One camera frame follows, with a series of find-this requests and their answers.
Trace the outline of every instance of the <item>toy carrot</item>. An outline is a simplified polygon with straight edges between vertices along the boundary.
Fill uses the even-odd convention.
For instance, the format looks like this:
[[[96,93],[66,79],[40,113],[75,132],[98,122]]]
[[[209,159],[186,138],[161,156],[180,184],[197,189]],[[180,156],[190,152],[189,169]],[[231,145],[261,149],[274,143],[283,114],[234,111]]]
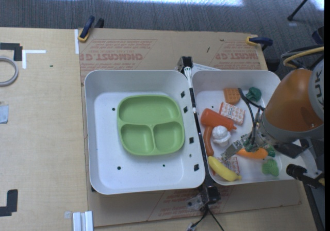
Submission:
[[[244,148],[241,148],[236,154],[242,157],[253,158],[253,159],[264,159],[268,156],[267,150],[265,150],[262,147],[260,147],[255,152],[248,152]]]

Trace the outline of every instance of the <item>tape marker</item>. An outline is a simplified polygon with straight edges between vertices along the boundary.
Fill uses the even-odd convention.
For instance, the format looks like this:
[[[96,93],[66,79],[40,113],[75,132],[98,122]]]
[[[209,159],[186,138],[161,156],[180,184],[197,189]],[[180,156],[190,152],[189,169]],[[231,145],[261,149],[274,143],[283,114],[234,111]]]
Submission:
[[[78,41],[78,29],[74,30],[74,43],[75,43],[75,48],[76,48],[76,54],[79,54],[79,41]]]
[[[26,69],[26,54],[28,53],[46,53],[44,49],[24,49],[22,50],[22,68]]]

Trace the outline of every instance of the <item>green plate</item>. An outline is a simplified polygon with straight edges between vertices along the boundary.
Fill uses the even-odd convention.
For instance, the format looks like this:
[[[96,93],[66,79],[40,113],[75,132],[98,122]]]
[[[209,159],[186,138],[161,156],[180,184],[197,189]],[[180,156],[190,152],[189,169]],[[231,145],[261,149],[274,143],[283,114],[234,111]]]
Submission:
[[[166,95],[135,95],[117,108],[119,136],[134,155],[163,155],[178,151],[185,141],[179,106]]]

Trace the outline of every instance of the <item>toy banana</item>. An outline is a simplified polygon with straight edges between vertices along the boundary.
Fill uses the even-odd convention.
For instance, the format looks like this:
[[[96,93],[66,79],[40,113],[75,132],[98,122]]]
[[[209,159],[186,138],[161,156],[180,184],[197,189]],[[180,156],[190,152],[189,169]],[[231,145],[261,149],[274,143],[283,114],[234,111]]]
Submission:
[[[208,157],[208,164],[217,174],[219,174],[221,177],[223,177],[225,180],[229,182],[233,182],[237,179],[242,179],[241,175],[238,175],[236,174],[236,172],[228,169],[224,164],[219,162],[213,156]]]

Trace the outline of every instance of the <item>green toy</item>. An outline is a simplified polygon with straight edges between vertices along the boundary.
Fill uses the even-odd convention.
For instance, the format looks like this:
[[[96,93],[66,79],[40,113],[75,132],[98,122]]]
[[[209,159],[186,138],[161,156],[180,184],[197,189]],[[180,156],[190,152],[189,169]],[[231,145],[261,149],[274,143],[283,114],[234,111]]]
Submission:
[[[262,165],[263,174],[272,174],[273,176],[279,175],[279,170],[277,162],[274,159],[269,159],[266,163]]]
[[[247,99],[257,102],[261,98],[261,91],[258,88],[251,87],[249,88],[249,92],[245,96],[247,97]]]

